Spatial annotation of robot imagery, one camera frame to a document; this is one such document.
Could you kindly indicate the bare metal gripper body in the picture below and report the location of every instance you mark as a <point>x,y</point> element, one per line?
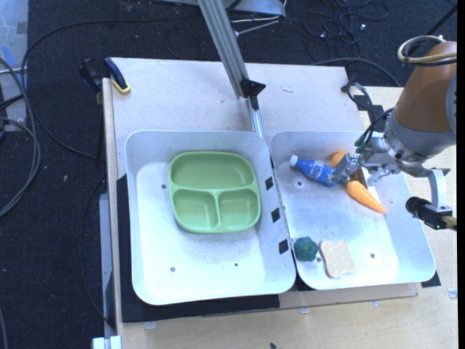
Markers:
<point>381,155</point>

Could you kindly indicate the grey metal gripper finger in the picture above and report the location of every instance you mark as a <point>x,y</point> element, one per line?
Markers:
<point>343,168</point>
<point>376,175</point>

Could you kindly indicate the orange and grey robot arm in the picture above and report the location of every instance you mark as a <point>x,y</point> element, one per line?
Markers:
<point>425,96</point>

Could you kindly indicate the orange round toy fruit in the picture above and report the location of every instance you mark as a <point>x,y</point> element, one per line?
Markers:
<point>338,158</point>

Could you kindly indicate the brown toy food piece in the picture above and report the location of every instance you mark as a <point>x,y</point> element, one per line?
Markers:
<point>359,176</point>

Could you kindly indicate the orange carrot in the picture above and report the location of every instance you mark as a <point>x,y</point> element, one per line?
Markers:
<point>365,196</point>

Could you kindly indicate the blue bottle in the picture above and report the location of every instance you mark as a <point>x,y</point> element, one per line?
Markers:
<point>314,170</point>

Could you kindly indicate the white plastic tray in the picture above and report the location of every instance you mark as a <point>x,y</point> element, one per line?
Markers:
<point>203,260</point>
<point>348,238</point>

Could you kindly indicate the green broccoli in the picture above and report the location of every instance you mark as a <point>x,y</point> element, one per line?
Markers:
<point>306,249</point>

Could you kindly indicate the tan bread slice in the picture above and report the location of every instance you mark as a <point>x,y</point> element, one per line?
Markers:
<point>337,259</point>

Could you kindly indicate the thin black and white rod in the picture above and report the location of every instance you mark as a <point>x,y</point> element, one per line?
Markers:
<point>258,124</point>

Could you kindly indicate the green divided plate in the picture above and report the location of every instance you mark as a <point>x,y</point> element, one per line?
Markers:
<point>214,191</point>

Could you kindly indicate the pale flat board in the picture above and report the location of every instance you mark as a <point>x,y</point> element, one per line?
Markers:
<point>181,96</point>

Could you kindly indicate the black cylinder on white bracket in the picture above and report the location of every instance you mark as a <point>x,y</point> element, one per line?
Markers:
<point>437,191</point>

